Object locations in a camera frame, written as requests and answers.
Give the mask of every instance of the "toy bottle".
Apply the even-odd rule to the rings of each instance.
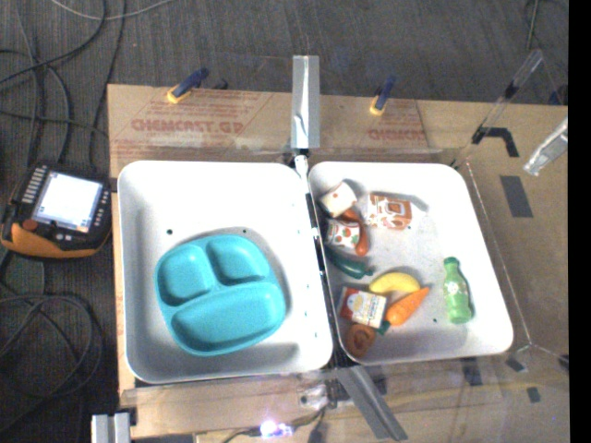
[[[468,284],[460,272],[460,261],[456,257],[443,260],[445,279],[443,295],[447,306],[448,319],[455,324],[465,323],[472,318]]]

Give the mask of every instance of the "white plastic tray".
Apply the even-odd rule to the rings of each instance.
[[[376,271],[373,277],[356,281],[329,262],[333,300],[338,302],[344,284],[367,285],[389,270],[410,273],[431,289],[406,323],[378,335],[363,358],[352,359],[384,365],[502,353],[509,348],[513,326],[463,177],[448,166],[427,163],[321,162],[310,170],[316,200],[343,180],[358,198],[370,192],[396,194],[414,200],[426,214],[403,231],[368,229],[366,260]],[[463,325],[446,318],[442,284],[443,259],[448,256],[460,260],[472,294],[475,315]],[[338,317],[342,343],[349,326]]]
[[[323,367],[332,336],[304,189],[281,164],[133,162],[118,180],[126,357],[149,383],[296,373]],[[282,326],[245,350],[184,352],[169,334],[152,273],[175,245],[227,230],[267,253],[286,297]]]

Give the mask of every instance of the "blue and yellow clamp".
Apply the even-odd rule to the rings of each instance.
[[[166,92],[166,97],[168,98],[169,102],[172,103],[179,103],[184,98],[188,97],[191,89],[200,87],[201,81],[210,74],[210,71],[207,70],[205,67],[202,67],[199,70],[196,70],[183,80],[180,84],[175,85],[170,90]]]
[[[375,96],[371,101],[371,105],[369,106],[369,111],[372,114],[381,115],[384,113],[384,110],[386,109],[386,101],[388,101],[388,97],[390,97],[390,92],[392,91],[395,82],[396,77],[389,76],[384,82],[384,85],[378,87]]]

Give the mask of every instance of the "blue plate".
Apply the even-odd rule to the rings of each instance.
[[[158,261],[154,282],[168,329],[181,348],[197,356],[252,346],[285,318],[283,291],[268,259],[237,234],[174,247]]]

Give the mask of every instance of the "white cable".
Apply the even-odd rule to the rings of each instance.
[[[56,4],[57,6],[63,8],[64,10],[73,13],[74,15],[78,15],[79,17],[83,17],[83,18],[88,18],[88,19],[101,19],[99,17],[94,17],[92,15],[86,15],[84,13],[80,13],[76,10],[74,10],[73,8],[70,8],[69,6],[64,5],[63,3],[57,1],[57,0],[50,0],[51,2],[53,2],[54,4]],[[171,2],[175,2],[177,0],[162,0],[162,2],[158,2],[157,4],[154,5],[150,5],[147,6],[145,8],[142,8],[141,10],[137,10],[137,11],[133,11],[130,13],[124,13],[122,15],[115,15],[113,17],[107,17],[105,18],[105,20],[112,20],[112,19],[120,19],[120,18],[128,18],[128,17],[135,17],[136,15],[139,15],[141,13],[153,10],[154,8],[158,7],[158,6],[162,6],[162,5],[166,5],[169,4]]]

